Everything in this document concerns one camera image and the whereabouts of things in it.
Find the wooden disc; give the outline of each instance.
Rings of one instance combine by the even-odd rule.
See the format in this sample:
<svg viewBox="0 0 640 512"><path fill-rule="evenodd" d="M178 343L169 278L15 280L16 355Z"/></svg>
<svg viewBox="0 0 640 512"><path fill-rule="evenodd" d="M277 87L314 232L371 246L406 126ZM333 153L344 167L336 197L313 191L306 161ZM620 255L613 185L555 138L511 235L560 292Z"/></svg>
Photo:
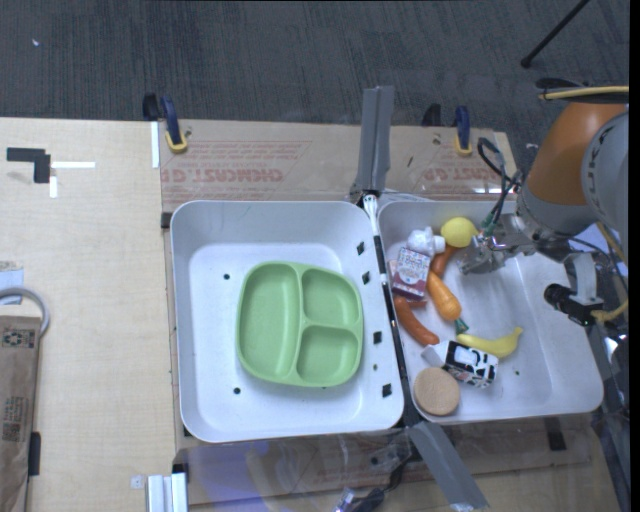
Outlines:
<svg viewBox="0 0 640 512"><path fill-rule="evenodd" d="M413 394L418 407L427 414L446 416L460 402L460 384L442 368L425 368L413 383Z"/></svg>

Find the green plate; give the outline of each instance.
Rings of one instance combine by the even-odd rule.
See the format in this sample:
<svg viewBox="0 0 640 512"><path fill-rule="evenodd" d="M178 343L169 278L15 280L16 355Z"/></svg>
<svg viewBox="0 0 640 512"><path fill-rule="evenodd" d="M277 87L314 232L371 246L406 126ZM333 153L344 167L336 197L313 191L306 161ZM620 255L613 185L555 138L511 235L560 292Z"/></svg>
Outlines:
<svg viewBox="0 0 640 512"><path fill-rule="evenodd" d="M256 377L295 386L342 384L360 365L362 338L360 294L342 274L270 261L245 277L236 352Z"/></svg>

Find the toy banana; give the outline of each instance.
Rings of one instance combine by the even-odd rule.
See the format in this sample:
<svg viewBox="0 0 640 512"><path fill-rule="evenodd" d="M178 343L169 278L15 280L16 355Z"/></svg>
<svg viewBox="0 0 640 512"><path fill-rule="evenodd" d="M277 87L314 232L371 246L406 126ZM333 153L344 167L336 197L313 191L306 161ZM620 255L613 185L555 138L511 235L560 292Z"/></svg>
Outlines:
<svg viewBox="0 0 640 512"><path fill-rule="evenodd" d="M477 348L478 350L483 350L484 352L501 358L508 356L517 348L518 338L521 332L522 327L516 327L509 334L496 338L495 340L488 340L474 336L473 334L463 333L456 336L456 341L467 347Z"/></svg>

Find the gray carpet floor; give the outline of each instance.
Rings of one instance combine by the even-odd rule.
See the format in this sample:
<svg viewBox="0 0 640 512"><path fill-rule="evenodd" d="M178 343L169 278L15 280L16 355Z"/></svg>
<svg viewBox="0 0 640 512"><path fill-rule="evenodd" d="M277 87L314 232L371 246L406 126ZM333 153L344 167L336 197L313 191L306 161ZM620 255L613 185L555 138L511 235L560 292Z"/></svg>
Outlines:
<svg viewBox="0 0 640 512"><path fill-rule="evenodd" d="M179 2L0 0L0 116L142 120L146 92L185 119L359 124L362 90L394 85L393 124L508 134L530 165L565 106L535 83L628 85L630 0Z"/></svg>

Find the yellow lemon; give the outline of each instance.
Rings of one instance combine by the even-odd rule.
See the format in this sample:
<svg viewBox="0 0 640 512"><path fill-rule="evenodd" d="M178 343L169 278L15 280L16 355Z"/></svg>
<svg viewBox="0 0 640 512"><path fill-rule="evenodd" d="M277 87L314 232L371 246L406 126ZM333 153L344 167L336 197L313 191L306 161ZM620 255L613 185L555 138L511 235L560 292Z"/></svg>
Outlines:
<svg viewBox="0 0 640 512"><path fill-rule="evenodd" d="M442 225L440 234L453 247L467 247L478 230L466 217L453 217Z"/></svg>

